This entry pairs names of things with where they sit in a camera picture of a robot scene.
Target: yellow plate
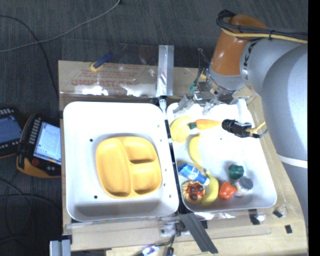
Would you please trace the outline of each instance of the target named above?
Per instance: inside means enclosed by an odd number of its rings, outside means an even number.
[[[95,159],[101,186],[113,198],[146,195],[156,191],[162,183],[156,149],[145,138],[105,139],[98,145]]]

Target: wooden table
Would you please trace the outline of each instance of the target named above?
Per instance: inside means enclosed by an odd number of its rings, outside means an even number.
[[[89,63],[76,61],[59,62],[59,89],[69,92],[72,80],[89,67]],[[198,70],[195,68],[174,68],[173,94],[182,97],[189,93],[189,85],[194,81]],[[152,83],[151,77],[145,72],[139,73],[139,79]],[[96,100],[96,96],[77,96],[75,94],[60,93],[60,110],[72,101]],[[116,101],[112,96],[108,101]],[[259,97],[252,97],[248,101],[252,116],[260,124],[263,118],[262,104]],[[62,203],[63,228],[65,235],[72,235],[71,251],[104,250],[107,256],[134,256],[147,246],[163,243],[169,237],[163,236],[161,229],[163,222],[155,219],[96,221],[96,223],[73,223],[66,208],[66,176],[64,164],[64,133],[63,120],[61,123],[62,148]],[[282,163],[277,157],[275,148],[267,134],[261,139],[262,149],[271,172],[277,191],[278,200],[271,209],[259,211],[262,216],[259,225],[254,225],[248,214],[236,218],[217,218],[207,221],[207,233],[221,256],[285,256],[308,255],[308,240],[306,227],[300,203],[294,188],[288,178]],[[177,236],[173,246],[177,256],[211,255],[201,252],[193,237],[188,232]],[[161,246],[154,256],[165,256],[167,246]]]

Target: yellow banana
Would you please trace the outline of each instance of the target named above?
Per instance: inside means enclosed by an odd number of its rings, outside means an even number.
[[[219,182],[218,180],[213,177],[209,171],[207,171],[206,176],[209,178],[210,183],[208,187],[205,189],[205,196],[201,201],[203,206],[208,206],[212,204],[218,197],[219,192]]]
[[[188,123],[191,122],[191,117],[181,116],[172,122],[170,125],[171,138],[175,142],[184,143],[190,134]]]
[[[190,139],[189,142],[189,155],[196,164],[199,166],[202,166],[203,160],[202,157],[199,153],[199,140],[200,140],[200,135],[196,135]]]

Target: carrot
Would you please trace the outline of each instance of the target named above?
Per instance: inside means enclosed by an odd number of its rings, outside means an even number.
[[[215,126],[221,125],[222,122],[210,119],[198,119],[195,122],[190,122],[188,125],[190,129],[197,128],[199,130],[213,128]]]

